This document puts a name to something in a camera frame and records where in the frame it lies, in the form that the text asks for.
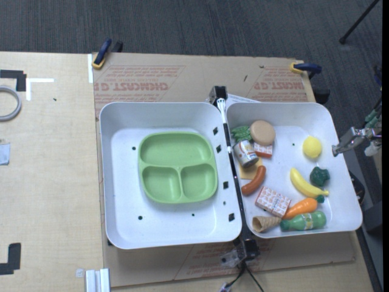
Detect yellow banana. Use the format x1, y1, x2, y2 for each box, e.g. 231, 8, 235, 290
289, 167, 330, 198

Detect orange sausage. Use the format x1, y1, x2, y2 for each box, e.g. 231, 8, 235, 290
241, 165, 267, 196

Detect yellow lemon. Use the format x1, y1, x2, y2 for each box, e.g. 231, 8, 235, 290
302, 136, 323, 160

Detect small white and orange can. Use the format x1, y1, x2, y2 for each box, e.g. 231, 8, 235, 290
232, 139, 260, 169

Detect yellow cheese slice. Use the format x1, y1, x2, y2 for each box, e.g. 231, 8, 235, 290
237, 156, 264, 181

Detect white plastic tray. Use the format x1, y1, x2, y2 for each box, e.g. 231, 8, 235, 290
99, 102, 243, 250
225, 102, 363, 239

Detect tan round bun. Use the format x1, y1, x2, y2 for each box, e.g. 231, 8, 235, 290
249, 119, 277, 147

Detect green pea pods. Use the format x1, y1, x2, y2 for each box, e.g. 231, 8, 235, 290
230, 125, 255, 144

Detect white ring roll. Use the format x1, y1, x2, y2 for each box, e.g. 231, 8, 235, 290
0, 85, 22, 122

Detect orange carrot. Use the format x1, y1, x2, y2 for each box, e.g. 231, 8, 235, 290
281, 195, 325, 221

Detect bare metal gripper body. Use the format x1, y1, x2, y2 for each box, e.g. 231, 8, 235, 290
357, 125, 383, 144

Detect thin black and white rod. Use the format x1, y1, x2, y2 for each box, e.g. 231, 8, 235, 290
217, 98, 249, 243

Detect small red and white carton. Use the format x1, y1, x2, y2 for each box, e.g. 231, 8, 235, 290
253, 141, 274, 159

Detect green bottle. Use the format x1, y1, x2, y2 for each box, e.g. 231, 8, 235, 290
280, 210, 328, 232

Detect green divided plate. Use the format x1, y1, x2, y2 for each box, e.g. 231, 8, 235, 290
138, 131, 219, 205

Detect orange and white carton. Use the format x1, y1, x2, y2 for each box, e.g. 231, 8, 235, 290
254, 186, 292, 218

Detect brown cardboard board red print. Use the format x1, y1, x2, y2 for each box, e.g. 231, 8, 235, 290
92, 52, 356, 288

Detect green broccoli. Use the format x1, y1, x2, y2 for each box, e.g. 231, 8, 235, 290
309, 166, 331, 188

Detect tan ice cream cone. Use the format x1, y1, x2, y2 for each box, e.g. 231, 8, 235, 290
252, 215, 283, 234

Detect black block with thin wires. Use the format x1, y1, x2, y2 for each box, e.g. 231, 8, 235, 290
232, 238, 261, 262
208, 85, 229, 105

